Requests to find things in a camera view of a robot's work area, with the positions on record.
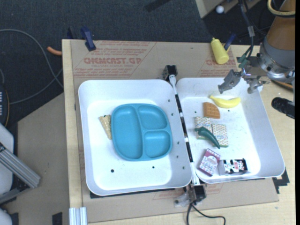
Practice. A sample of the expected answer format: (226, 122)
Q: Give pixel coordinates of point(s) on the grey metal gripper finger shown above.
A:
(229, 81)
(252, 87)

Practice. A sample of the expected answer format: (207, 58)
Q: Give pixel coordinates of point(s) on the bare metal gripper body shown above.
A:
(254, 71)

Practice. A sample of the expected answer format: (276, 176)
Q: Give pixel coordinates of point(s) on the yellow banana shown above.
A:
(227, 102)

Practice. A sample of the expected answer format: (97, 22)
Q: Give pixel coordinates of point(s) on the yellow squeeze bottle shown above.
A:
(219, 51)

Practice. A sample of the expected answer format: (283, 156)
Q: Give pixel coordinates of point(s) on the orange waffle biscuit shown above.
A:
(211, 111)

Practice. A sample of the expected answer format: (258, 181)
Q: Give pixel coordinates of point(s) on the white plastic tray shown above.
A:
(131, 174)
(248, 135)

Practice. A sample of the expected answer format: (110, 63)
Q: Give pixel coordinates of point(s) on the orange patterned white carton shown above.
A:
(221, 132)
(202, 122)

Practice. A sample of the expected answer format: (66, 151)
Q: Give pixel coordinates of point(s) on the green chili pepper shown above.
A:
(207, 133)

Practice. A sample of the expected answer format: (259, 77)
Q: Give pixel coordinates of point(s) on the thin black and white rod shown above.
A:
(181, 116)

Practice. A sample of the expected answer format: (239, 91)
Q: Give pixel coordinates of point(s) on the black and white cow carton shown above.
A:
(234, 166)

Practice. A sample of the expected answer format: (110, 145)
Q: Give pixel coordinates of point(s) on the pink carton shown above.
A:
(209, 163)

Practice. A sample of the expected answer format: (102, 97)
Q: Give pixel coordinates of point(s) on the brown cardboard board red print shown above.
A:
(145, 57)

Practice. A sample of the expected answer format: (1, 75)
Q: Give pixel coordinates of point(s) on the blue divided plate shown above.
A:
(131, 130)

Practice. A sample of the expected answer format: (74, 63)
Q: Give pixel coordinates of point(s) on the black cylinder on white bracket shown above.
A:
(282, 106)

